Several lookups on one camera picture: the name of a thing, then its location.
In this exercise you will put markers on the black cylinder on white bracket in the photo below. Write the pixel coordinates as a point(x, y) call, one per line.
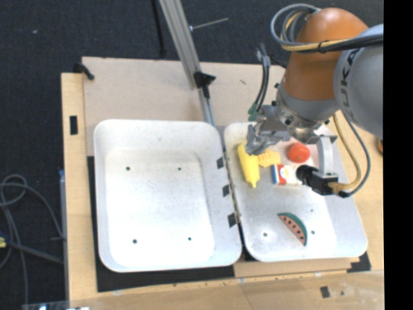
point(317, 178)

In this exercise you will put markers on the yellow mustard bottle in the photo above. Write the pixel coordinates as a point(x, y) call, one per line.
point(249, 168)

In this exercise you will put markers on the yellow crinkle fries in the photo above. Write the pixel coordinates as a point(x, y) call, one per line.
point(269, 159)

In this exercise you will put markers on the brown cardboard board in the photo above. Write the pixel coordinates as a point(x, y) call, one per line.
point(145, 89)

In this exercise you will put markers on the white blue red carton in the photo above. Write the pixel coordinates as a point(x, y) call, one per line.
point(284, 174)

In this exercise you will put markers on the watermelon slice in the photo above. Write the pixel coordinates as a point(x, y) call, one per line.
point(295, 226)

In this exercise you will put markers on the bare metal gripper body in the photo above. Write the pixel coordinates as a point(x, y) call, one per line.
point(274, 126)

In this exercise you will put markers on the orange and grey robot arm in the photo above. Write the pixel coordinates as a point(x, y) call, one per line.
point(317, 63)

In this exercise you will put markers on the white plastic tray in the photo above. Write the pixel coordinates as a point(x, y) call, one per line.
point(284, 205)
point(158, 202)

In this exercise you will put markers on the orange-red tomato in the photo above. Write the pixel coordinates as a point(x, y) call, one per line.
point(298, 152)

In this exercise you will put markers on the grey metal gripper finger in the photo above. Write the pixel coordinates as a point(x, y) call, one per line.
point(266, 145)
point(251, 140)

